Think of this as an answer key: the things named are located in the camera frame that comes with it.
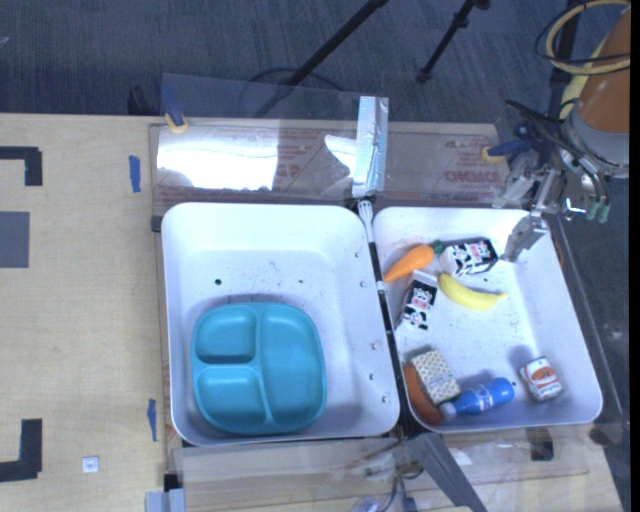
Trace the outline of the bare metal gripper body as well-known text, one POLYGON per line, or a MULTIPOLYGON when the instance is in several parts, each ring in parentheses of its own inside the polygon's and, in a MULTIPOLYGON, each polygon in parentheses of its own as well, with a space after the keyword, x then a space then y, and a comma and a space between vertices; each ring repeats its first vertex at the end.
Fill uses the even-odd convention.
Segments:
POLYGON ((531 210, 558 214, 571 220, 608 220, 608 186, 605 175, 586 154, 557 150, 537 176, 539 187, 531 210))

